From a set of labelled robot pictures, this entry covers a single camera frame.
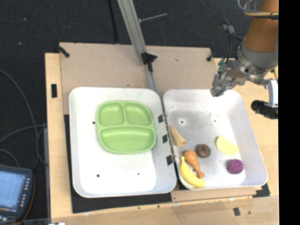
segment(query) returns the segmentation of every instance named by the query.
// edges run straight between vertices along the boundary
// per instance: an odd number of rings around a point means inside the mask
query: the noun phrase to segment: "green plate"
[[[101,145],[112,153],[138,153],[152,149],[156,130],[150,110],[132,101],[112,101],[97,111]]]

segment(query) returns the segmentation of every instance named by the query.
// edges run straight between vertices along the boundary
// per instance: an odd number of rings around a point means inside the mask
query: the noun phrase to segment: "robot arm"
[[[248,8],[252,1],[249,0],[245,7],[239,5],[253,20],[238,48],[237,59],[227,59],[226,62],[221,60],[210,91],[213,96],[218,97],[236,85],[244,85],[246,81],[266,85],[269,89],[269,102],[254,101],[252,109],[273,119],[278,118],[278,83],[264,77],[278,65],[279,0],[264,0],[258,11]],[[230,25],[227,29],[229,33],[233,31]]]

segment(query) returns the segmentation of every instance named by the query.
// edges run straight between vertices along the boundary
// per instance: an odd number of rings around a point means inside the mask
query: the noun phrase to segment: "wooden table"
[[[199,214],[207,223],[222,221],[223,224],[226,222],[231,224],[234,222],[238,224],[245,222],[274,224],[278,221],[278,120],[267,119],[251,110],[252,101],[257,99],[268,101],[269,99],[267,90],[252,83],[246,83],[235,90],[244,98],[269,173],[267,184],[270,196],[253,198],[252,196],[261,187],[201,192],[175,188],[171,192],[172,202],[72,213],[63,118],[64,114],[68,113],[69,92],[79,85],[109,87],[111,86],[111,76],[117,79],[116,87],[147,87],[147,81],[142,75],[141,79],[124,81],[120,79],[122,72],[114,72],[122,64],[125,64],[126,69],[130,70],[130,66],[135,66],[137,63],[133,48],[129,45],[74,43],[61,43],[60,45],[71,54],[69,58],[58,53],[46,53],[45,55],[52,222],[98,224],[101,221],[104,224],[121,222],[122,224],[190,225],[199,222]],[[149,46],[148,52],[158,56],[154,62],[154,77],[160,95],[170,88],[209,89],[211,87],[213,74],[216,72],[214,62],[218,60],[206,61],[206,57],[210,55],[210,49]],[[93,69],[101,70],[102,66],[108,68],[105,70],[107,79],[95,82]],[[135,67],[134,71],[143,74],[141,72],[144,71],[143,69],[143,67]],[[179,80],[183,74],[188,82]],[[103,70],[97,75],[104,76]],[[53,94],[53,89],[57,91],[56,96]]]

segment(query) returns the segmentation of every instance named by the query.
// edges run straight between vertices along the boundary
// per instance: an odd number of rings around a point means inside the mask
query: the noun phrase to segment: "ice cream cone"
[[[178,147],[181,147],[187,143],[185,138],[183,136],[181,136],[181,134],[176,130],[176,128],[174,128],[173,126],[170,126],[170,131],[171,131],[173,140],[175,141],[175,144]]]

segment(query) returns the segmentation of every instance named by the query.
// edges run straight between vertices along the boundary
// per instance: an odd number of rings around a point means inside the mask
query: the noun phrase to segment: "brown donut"
[[[210,148],[206,144],[197,145],[196,153],[201,158],[207,158],[210,156]]]

